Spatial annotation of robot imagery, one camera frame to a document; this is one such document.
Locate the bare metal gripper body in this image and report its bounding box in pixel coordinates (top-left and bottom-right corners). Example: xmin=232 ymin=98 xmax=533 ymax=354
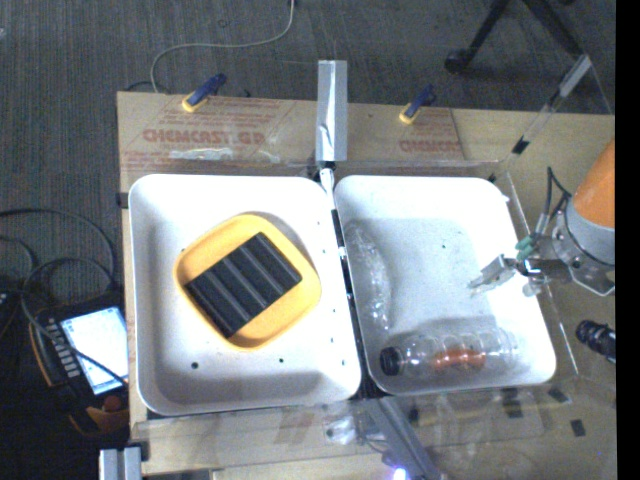
xmin=518 ymin=221 xmax=616 ymax=298

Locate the white plastic tray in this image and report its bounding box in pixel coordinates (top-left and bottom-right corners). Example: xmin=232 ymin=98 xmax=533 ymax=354
xmin=127 ymin=173 xmax=363 ymax=417
xmin=332 ymin=174 xmax=558 ymax=398

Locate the clear bottle black cap orange label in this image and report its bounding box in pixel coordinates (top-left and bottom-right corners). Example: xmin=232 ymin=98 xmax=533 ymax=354
xmin=378 ymin=325 xmax=522 ymax=380

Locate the clear plastic bottle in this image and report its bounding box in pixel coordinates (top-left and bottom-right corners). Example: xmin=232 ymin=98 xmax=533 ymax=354
xmin=342 ymin=219 xmax=393 ymax=330

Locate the brown cardboard board red print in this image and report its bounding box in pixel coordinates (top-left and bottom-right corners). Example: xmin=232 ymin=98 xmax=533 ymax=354
xmin=115 ymin=90 xmax=616 ymax=475

